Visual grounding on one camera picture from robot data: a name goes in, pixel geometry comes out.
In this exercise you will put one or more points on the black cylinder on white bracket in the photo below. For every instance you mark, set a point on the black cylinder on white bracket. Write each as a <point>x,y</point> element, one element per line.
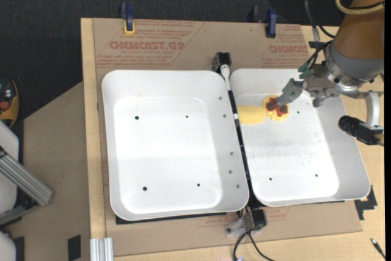
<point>355,128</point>

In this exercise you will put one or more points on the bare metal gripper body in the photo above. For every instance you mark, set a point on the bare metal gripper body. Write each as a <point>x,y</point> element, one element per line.
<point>320,79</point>

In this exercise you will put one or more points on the pale yellow bread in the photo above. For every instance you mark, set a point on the pale yellow bread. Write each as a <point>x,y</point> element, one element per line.
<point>251,115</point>

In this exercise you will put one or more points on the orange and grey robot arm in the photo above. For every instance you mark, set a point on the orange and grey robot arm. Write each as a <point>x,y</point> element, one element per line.
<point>360,30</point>

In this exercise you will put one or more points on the brown cardboard board red print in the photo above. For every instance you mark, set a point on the brown cardboard board red print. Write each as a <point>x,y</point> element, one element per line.
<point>195,42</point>

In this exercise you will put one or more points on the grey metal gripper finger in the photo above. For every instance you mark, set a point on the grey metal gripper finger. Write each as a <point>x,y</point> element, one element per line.
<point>291,91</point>
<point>319,101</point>

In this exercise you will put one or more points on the thin black and white rod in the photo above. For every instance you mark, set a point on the thin black and white rod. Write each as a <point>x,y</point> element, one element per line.
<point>236,116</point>

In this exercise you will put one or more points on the white plastic tray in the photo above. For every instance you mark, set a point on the white plastic tray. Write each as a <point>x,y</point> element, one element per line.
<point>293,156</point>
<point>171,143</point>

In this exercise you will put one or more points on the yellow pizza slice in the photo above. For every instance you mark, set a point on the yellow pizza slice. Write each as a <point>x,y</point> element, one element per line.
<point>276,114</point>

